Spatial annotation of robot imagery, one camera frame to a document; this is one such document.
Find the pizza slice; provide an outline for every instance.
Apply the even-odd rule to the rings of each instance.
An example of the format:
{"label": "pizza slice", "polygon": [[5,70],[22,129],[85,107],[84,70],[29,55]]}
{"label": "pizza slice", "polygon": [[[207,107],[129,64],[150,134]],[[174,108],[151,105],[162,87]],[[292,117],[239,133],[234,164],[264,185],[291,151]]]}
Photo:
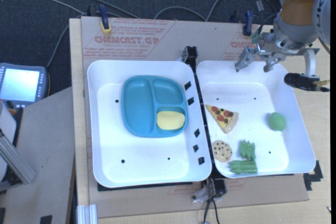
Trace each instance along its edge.
{"label": "pizza slice", "polygon": [[209,112],[214,117],[224,133],[227,134],[236,125],[236,122],[238,120],[237,112],[232,112],[227,109],[221,109],[208,104],[206,104],[205,107],[209,110]]}

